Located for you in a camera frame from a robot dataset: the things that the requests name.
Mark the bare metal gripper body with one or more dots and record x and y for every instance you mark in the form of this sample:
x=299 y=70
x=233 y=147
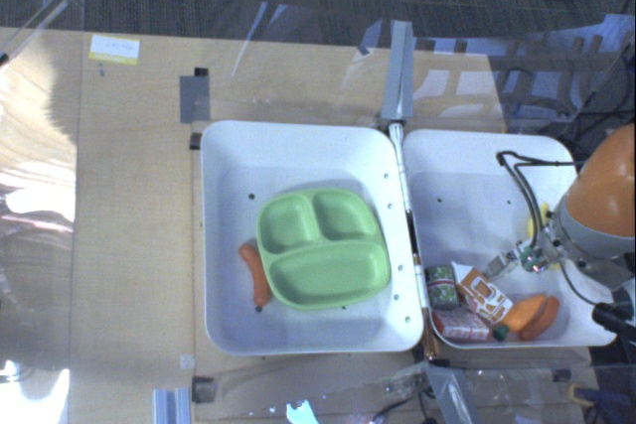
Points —
x=539 y=253

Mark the green patterned can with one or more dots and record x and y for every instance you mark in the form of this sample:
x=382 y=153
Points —
x=441 y=287

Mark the orange sausage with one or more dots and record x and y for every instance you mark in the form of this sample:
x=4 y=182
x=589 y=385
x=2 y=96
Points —
x=257 y=275
x=544 y=319

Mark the white plastic tray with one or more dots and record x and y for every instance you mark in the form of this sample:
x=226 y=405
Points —
x=467 y=174
x=238 y=164

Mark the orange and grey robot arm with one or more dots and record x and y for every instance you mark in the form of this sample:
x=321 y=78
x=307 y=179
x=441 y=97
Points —
x=601 y=193

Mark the orange and white carton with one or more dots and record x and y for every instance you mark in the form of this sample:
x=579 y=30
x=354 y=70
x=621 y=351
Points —
x=482 y=293

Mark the orange carrot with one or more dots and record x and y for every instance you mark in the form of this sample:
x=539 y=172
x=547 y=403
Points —
x=524 y=312

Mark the yellow banana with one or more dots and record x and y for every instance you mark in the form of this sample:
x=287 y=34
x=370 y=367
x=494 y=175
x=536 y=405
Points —
x=542 y=213

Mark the green divided plate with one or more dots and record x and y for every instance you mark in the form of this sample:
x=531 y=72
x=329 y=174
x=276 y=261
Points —
x=323 y=258

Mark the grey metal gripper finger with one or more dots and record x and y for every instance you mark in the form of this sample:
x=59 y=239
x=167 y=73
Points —
x=498 y=264

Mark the red and white packet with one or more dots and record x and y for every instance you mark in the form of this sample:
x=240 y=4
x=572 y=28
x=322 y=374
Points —
x=461 y=325

